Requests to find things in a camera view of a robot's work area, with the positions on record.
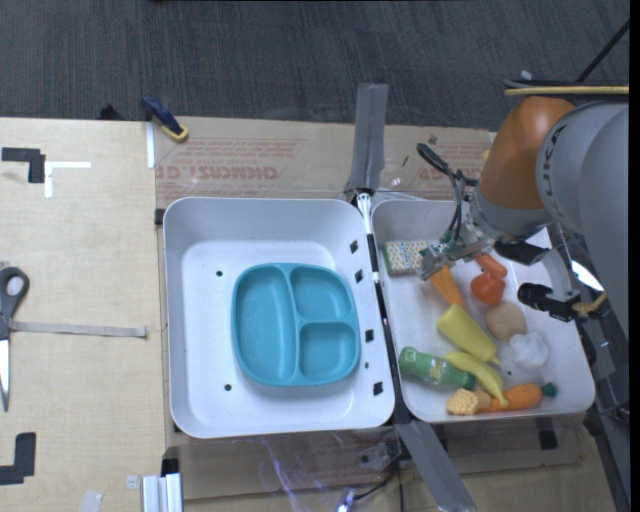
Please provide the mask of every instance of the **carrot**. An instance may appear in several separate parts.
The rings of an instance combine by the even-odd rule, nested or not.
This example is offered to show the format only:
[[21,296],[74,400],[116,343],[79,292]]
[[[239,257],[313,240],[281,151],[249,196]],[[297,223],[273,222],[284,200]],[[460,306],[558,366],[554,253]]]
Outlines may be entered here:
[[507,277],[507,268],[499,263],[491,254],[489,253],[481,253],[475,255],[474,259],[483,269],[485,269],[490,274],[499,277]]
[[449,304],[458,304],[462,308],[466,309],[466,306],[462,301],[460,289],[453,279],[451,269],[447,265],[431,274],[429,281]]
[[548,383],[540,387],[536,384],[526,383],[517,384],[512,388],[504,390],[504,397],[508,400],[509,405],[507,407],[500,407],[500,402],[497,398],[491,399],[491,405],[482,409],[478,409],[477,412],[499,412],[499,411],[515,411],[518,409],[530,409],[537,406],[542,400],[543,396],[554,397],[556,395],[556,388],[553,384]]

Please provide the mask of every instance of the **blue plate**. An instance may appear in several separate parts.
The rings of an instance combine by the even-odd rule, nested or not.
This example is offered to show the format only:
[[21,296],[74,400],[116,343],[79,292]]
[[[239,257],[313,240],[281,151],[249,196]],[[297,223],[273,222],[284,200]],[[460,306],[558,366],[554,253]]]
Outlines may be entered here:
[[235,283],[231,333],[240,367],[271,386],[317,386],[343,379],[360,357],[353,297],[334,271],[271,263]]

